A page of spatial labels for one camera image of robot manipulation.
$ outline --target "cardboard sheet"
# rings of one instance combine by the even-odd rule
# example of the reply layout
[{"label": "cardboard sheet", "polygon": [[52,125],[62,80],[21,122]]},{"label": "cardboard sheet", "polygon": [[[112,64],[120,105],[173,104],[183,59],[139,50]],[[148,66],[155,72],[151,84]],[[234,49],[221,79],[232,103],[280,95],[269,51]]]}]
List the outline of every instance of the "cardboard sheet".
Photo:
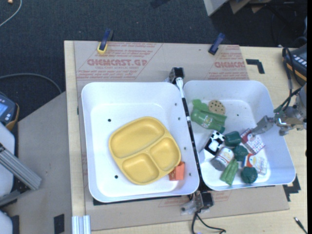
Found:
[{"label": "cardboard sheet", "polygon": [[[237,45],[220,45],[216,55],[209,44],[108,42],[104,55],[97,41],[75,41],[78,109],[81,90],[93,81],[165,81],[173,67],[183,67],[184,81],[248,80],[245,62]],[[191,220],[181,215],[187,196],[95,205],[88,188],[88,169],[82,113],[79,114],[86,214],[92,230]],[[212,191],[214,206],[203,218],[241,215],[289,208],[283,186]]]}]

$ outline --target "small can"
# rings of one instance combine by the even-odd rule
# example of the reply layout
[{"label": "small can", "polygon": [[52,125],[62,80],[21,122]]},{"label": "small can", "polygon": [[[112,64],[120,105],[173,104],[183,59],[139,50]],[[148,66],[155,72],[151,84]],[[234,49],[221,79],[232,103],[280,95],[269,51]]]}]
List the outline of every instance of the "small can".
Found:
[{"label": "small can", "polygon": [[210,162],[217,170],[224,171],[233,158],[233,151],[227,147],[223,147]]}]

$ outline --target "black carpet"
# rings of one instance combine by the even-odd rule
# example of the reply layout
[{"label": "black carpet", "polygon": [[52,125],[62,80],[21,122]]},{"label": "black carpet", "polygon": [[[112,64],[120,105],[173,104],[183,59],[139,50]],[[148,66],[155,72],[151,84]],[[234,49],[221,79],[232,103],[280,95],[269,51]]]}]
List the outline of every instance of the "black carpet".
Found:
[{"label": "black carpet", "polygon": [[[284,2],[295,5],[279,5]],[[19,4],[0,0],[0,24]],[[114,41],[213,43],[222,32],[224,44],[299,47],[307,0],[271,4],[282,18],[268,8],[234,15],[228,3],[208,17],[203,0],[22,0],[0,27],[0,77],[40,74],[64,91],[64,41],[101,41],[106,28]],[[30,76],[0,79],[0,92],[20,105],[20,119],[59,94],[52,83]]]}]

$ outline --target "yellow plate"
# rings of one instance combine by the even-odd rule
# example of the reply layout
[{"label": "yellow plate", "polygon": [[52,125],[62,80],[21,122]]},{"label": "yellow plate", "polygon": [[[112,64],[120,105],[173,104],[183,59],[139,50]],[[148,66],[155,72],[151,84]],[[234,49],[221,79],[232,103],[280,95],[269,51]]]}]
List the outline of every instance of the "yellow plate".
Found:
[{"label": "yellow plate", "polygon": [[181,161],[176,141],[153,117],[138,118],[117,129],[109,138],[109,150],[125,176],[138,185],[164,177]]}]

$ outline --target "black electronic device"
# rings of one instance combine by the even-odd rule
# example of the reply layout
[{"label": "black electronic device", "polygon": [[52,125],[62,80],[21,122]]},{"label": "black electronic device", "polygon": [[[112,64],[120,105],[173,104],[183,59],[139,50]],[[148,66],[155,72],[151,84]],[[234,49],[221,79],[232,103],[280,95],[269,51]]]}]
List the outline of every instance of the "black electronic device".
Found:
[{"label": "black electronic device", "polygon": [[290,51],[285,55],[287,68],[294,72],[300,85],[307,83],[307,45]]},{"label": "black electronic device", "polygon": [[0,122],[8,127],[18,117],[19,107],[13,101],[0,95]]}]

